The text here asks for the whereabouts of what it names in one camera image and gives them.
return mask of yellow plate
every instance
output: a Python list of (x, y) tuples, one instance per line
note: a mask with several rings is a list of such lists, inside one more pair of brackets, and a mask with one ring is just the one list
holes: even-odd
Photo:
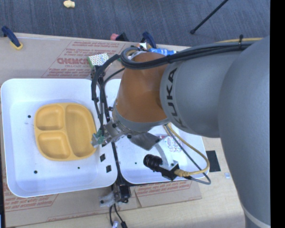
[(53, 161), (87, 158), (96, 148), (91, 144), (96, 132), (93, 116), (76, 103), (47, 104), (34, 118), (35, 137), (40, 153)]

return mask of blue clamp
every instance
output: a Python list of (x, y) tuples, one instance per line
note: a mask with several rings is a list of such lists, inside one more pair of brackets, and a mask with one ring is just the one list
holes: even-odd
[(15, 49), (17, 49), (17, 50), (22, 49), (23, 45), (21, 42), (19, 42), (19, 40), (17, 39), (17, 37), (15, 36), (13, 31), (11, 31), (7, 26), (3, 26), (2, 31), (3, 31), (4, 35), (10, 39), (10, 44)]
[(169, 51), (165, 48), (150, 48), (148, 51), (149, 52), (156, 52), (156, 53), (162, 54), (164, 56), (173, 55), (176, 53), (176, 51), (174, 51), (174, 50)]
[(153, 39), (153, 37), (147, 31), (145, 31), (142, 34), (142, 36), (143, 36), (143, 38), (145, 38), (147, 40), (147, 42), (150, 44), (150, 46), (152, 48), (156, 48), (155, 40)]

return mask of black pole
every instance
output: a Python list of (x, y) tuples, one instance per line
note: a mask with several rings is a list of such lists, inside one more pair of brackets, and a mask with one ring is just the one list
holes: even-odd
[(194, 34), (195, 31), (201, 27), (213, 14), (216, 13), (228, 0), (224, 0), (216, 9), (214, 9), (197, 27), (190, 31), (191, 34)]

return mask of cardboard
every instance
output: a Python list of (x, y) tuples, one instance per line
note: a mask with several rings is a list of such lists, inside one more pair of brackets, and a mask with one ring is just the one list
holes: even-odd
[[(91, 68), (87, 56), (100, 53), (108, 53), (110, 56), (120, 54), (130, 45), (137, 44), (20, 33), (15, 35), (23, 44), (21, 50), (15, 50), (8, 38), (0, 38), (0, 87), (11, 78), (90, 78)], [(169, 50), (186, 48), (163, 47)], [(115, 61), (109, 70), (113, 72), (118, 68), (121, 68), (121, 63)], [(15, 196), (6, 181), (1, 111), (0, 141), (6, 227), (86, 217), (109, 211), (108, 207), (100, 207), (98, 197), (109, 194), (110, 187), (32, 198)], [(120, 210), (201, 199), (198, 184), (189, 180), (139, 185), (131, 187), (131, 193), (129, 203), (120, 205)]]

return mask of gray robot arm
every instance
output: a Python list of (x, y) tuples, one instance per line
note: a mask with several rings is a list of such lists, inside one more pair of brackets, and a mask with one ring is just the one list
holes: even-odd
[(269, 37), (243, 52), (173, 63), (161, 104), (188, 133), (219, 137), (247, 228), (268, 228), (270, 213)]

